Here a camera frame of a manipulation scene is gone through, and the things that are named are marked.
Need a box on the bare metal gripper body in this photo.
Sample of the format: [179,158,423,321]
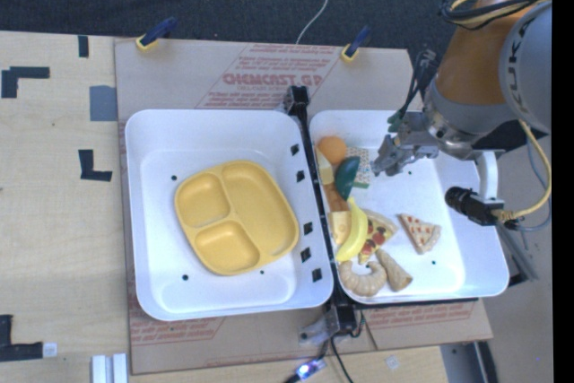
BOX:
[394,110,477,161]

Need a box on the patterned square packet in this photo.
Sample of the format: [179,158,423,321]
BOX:
[346,145,374,188]

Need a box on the dark green toy wedge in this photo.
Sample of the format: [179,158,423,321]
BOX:
[335,156,362,202]

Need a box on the orange toy orange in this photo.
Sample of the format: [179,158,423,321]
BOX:
[317,135,349,165]

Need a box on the pale yellow toy wedge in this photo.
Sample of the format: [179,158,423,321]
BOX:
[315,146,337,186]

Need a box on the brown toy bread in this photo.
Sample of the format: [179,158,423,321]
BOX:
[323,180,352,214]

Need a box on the beige lattice pie slice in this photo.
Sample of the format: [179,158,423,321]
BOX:
[398,213,443,256]

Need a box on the pizza slice with red toppings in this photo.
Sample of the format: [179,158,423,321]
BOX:
[356,208,400,265]

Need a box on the thin black rod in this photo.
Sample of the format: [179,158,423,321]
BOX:
[297,111,347,311]

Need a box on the yellow banana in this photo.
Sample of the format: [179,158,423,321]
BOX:
[335,196,370,263]

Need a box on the yellow toy cheese wedge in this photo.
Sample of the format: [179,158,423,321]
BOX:
[328,210,353,246]

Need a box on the white plastic tray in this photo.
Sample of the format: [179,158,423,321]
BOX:
[308,109,511,306]
[124,108,335,322]

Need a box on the beige toy ice cream cone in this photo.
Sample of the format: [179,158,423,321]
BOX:
[375,248,414,293]

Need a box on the beige toy shrimp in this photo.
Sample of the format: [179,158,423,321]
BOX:
[337,259,388,298]

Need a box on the yellow divided plate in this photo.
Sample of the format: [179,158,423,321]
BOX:
[173,159,301,277]

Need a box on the brown cardboard board red print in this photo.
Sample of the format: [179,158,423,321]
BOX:
[113,38,494,376]

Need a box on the black cylinder on white bracket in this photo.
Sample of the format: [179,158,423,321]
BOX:
[444,150,506,227]

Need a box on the black block with thin wires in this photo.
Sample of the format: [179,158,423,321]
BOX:
[330,299,361,336]
[283,84,312,118]

